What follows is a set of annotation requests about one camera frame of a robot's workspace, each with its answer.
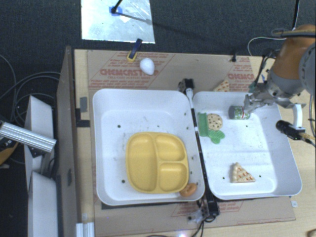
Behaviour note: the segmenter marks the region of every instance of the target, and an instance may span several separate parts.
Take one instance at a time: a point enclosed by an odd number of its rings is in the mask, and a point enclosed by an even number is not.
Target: metal plate
[[[82,39],[155,43],[149,0],[123,0],[111,14],[117,2],[81,0]]]

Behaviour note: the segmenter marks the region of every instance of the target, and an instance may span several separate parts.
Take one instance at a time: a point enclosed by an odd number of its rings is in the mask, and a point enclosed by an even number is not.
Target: white cable
[[[286,38],[283,38],[283,39],[277,39],[277,38],[271,38],[271,37],[255,37],[253,39],[251,39],[248,44],[247,44],[247,49],[248,49],[248,53],[250,54],[250,56],[252,56],[252,53],[250,52],[250,49],[249,49],[249,45],[250,43],[253,41],[253,40],[257,40],[257,39],[266,39],[266,40],[285,40]]]

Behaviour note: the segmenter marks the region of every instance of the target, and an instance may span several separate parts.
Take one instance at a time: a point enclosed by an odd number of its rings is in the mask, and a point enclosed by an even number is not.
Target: brown donut
[[[195,183],[189,183],[180,191],[180,195],[183,197],[189,197],[197,190],[197,185]]]

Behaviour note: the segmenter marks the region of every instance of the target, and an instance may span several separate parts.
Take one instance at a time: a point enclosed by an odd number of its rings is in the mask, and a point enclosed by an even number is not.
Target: white ball
[[[150,76],[152,76],[154,74],[155,65],[154,65],[153,60],[150,58],[142,59],[140,61],[139,67],[144,73],[146,73]]]

